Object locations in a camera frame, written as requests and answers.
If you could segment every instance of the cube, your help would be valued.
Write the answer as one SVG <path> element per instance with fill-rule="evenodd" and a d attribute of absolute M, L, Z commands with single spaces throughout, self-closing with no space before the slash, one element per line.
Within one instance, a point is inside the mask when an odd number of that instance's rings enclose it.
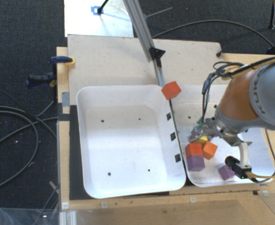
<path fill-rule="evenodd" d="M 222 166 L 218 171 L 224 181 L 235 175 L 235 172 L 233 172 L 227 165 Z"/>
<path fill-rule="evenodd" d="M 202 144 L 202 146 L 204 146 L 207 141 L 208 141 L 208 136 L 203 135 L 202 137 L 200 137 L 197 140 L 193 141 L 193 143 L 200 143 L 200 144 Z"/>
<path fill-rule="evenodd" d="M 203 157 L 210 160 L 216 153 L 217 146 L 209 141 L 205 143 L 203 148 Z"/>
<path fill-rule="evenodd" d="M 181 89 L 178 86 L 178 84 L 175 81 L 173 81 L 165 84 L 161 91 L 164 94 L 165 98 L 167 100 L 170 100 L 178 96 L 178 94 L 181 92 Z"/>
<path fill-rule="evenodd" d="M 185 147 L 186 158 L 192 155 L 203 156 L 202 145 L 200 143 L 190 143 Z"/>
<path fill-rule="evenodd" d="M 205 168 L 204 157 L 193 155 L 187 159 L 188 170 L 191 172 L 199 172 Z"/>

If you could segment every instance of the wooden table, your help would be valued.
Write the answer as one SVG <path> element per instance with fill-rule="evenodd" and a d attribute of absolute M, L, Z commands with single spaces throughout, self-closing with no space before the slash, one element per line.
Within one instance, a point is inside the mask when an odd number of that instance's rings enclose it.
<path fill-rule="evenodd" d="M 195 45 L 197 43 L 200 46 L 203 45 L 203 42 L 193 43 Z M 68 56 L 71 54 L 68 54 L 68 48 L 58 47 L 57 55 Z M 248 64 L 268 56 L 223 53 L 219 59 Z M 63 64 L 57 65 L 59 103 L 62 102 L 62 94 L 69 92 L 69 88 L 72 87 L 72 84 L 69 84 L 68 74 L 69 67 Z M 68 114 L 70 111 L 69 106 L 62 107 L 62 111 L 64 114 Z M 70 201 L 69 130 L 69 121 L 60 120 L 58 122 L 60 207 L 62 211 L 79 210 L 76 213 L 77 224 L 180 225 L 188 223 L 275 225 L 275 180 L 264 186 L 253 183 L 208 188 L 184 187 L 178 191 L 172 191 L 170 195 L 166 196 L 137 196 Z M 269 132 L 269 134 L 275 151 L 275 131 Z"/>

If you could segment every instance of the black floor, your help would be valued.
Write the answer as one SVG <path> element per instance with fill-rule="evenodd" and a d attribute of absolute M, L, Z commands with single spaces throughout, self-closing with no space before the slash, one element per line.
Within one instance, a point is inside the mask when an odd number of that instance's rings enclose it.
<path fill-rule="evenodd" d="M 268 29 L 273 0 L 140 0 L 144 14 L 173 7 L 147 19 L 152 35 L 201 20 L 230 20 L 247 25 L 275 45 L 275 30 Z M 232 24 L 209 22 L 164 34 L 160 38 L 220 42 L 226 53 L 264 54 L 270 45 L 257 34 Z M 0 0 L 0 88 L 37 114 L 53 100 L 53 89 L 28 90 L 28 74 L 51 72 L 48 64 L 57 46 L 66 46 L 63 0 Z M 0 105 L 18 107 L 0 94 Z M 57 116 L 56 104 L 41 118 Z M 26 125 L 20 118 L 0 114 L 0 139 Z M 56 122 L 48 122 L 56 131 Z M 39 149 L 34 163 L 20 176 L 0 187 L 0 207 L 42 208 L 57 184 L 55 138 L 37 125 Z M 33 129 L 0 144 L 0 183 L 18 172 L 36 145 Z M 55 202 L 55 197 L 47 208 Z"/>

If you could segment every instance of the robotic arm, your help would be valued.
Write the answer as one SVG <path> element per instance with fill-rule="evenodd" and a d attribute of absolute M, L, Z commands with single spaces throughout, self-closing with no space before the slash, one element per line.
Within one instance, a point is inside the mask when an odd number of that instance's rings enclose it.
<path fill-rule="evenodd" d="M 252 142 L 244 142 L 238 134 L 250 128 L 266 128 L 275 130 L 275 58 L 259 61 L 250 66 L 239 66 L 234 72 L 225 72 L 219 76 L 232 78 L 219 106 L 216 106 L 215 116 L 205 119 L 195 126 L 189 141 L 207 135 L 208 139 L 215 136 L 223 138 L 229 145 L 238 146 L 240 161 L 227 157 L 226 164 L 243 179 L 252 168 L 248 164 L 247 146 Z M 208 77 L 203 91 L 213 76 Z"/>

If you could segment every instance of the purple cube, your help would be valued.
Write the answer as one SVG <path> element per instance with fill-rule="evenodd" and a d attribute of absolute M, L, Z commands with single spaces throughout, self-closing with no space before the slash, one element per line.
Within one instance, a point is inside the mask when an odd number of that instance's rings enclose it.
<path fill-rule="evenodd" d="M 220 172 L 224 181 L 235 175 L 235 172 L 233 172 L 227 165 L 222 166 L 218 171 Z"/>
<path fill-rule="evenodd" d="M 205 168 L 204 157 L 192 155 L 187 159 L 188 170 L 191 172 L 199 172 Z"/>

